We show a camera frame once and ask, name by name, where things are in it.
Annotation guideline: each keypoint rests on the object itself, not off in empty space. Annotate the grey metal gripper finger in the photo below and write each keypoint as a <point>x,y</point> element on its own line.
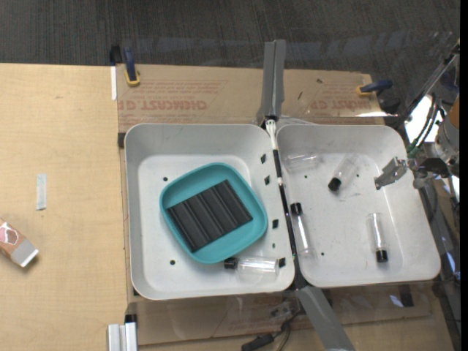
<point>394,164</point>
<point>387,180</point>

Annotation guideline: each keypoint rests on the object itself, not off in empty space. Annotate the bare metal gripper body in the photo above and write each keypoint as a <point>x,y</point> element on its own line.
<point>435,166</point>

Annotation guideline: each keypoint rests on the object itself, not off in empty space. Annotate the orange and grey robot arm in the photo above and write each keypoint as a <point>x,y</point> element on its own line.
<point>449,134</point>

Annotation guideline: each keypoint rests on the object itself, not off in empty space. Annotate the clear plastic bottle black cap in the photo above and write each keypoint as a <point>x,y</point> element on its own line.
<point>256,265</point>
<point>302,232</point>
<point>376,232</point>
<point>343,172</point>

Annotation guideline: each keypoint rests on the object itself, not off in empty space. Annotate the white plastic tray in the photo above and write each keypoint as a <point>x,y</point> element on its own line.
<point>343,240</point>
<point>153,210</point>

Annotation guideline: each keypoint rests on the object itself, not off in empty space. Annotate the thin black and white rod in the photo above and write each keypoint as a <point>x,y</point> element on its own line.
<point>277,163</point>

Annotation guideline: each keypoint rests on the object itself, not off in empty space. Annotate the black ribbed rectangular insert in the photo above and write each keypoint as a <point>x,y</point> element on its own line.
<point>210,214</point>

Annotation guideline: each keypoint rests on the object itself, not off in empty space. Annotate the teal plate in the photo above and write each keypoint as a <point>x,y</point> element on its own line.
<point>190,192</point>

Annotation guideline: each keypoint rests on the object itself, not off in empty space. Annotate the brown cardboard board red print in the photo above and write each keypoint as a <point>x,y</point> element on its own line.
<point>190,97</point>

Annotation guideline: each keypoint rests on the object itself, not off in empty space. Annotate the brown and white carton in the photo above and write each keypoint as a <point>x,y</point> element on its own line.
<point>16,245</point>

